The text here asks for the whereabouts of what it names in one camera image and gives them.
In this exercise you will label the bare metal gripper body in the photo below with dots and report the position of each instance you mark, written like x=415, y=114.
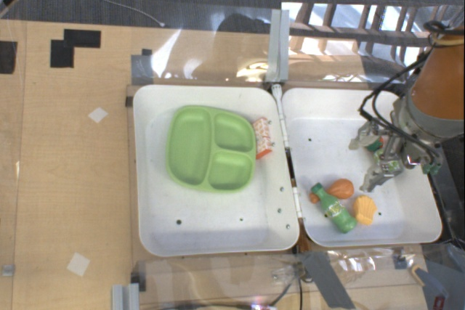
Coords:
x=412, y=141

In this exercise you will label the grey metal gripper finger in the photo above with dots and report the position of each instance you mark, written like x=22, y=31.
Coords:
x=378, y=178
x=365, y=134

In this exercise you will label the green and white small can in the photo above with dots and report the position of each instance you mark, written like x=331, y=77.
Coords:
x=387, y=164

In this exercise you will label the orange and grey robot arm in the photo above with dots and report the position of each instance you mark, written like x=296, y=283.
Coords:
x=441, y=80

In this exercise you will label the yellow toy shell biscuit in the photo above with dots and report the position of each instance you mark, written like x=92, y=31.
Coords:
x=364, y=210

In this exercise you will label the brown toy chicken drumstick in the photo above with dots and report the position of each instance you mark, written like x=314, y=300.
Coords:
x=343, y=188

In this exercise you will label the white plastic tray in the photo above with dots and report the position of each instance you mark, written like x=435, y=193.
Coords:
x=218, y=221
x=327, y=156

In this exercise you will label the green plastic bottle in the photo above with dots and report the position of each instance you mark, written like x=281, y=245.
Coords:
x=336, y=210

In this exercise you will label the thin black and white rod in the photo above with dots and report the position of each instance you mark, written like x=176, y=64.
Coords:
x=281, y=116

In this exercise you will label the orange and white carton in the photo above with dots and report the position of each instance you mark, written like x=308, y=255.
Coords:
x=263, y=138

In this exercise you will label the green divided plate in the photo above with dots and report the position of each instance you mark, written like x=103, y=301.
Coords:
x=189, y=145

